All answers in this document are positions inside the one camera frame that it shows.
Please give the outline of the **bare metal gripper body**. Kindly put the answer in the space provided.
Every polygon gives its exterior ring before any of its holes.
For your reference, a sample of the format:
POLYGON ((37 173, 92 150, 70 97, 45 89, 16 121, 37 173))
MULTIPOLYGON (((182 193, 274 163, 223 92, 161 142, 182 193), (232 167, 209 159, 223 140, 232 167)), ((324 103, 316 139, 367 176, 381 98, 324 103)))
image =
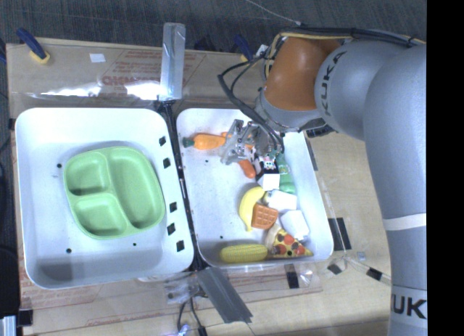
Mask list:
POLYGON ((248 122, 241 135, 241 142, 248 148, 254 148, 258 156, 271 155, 276 157, 285 150, 283 138, 271 128, 265 128, 258 123, 248 122))

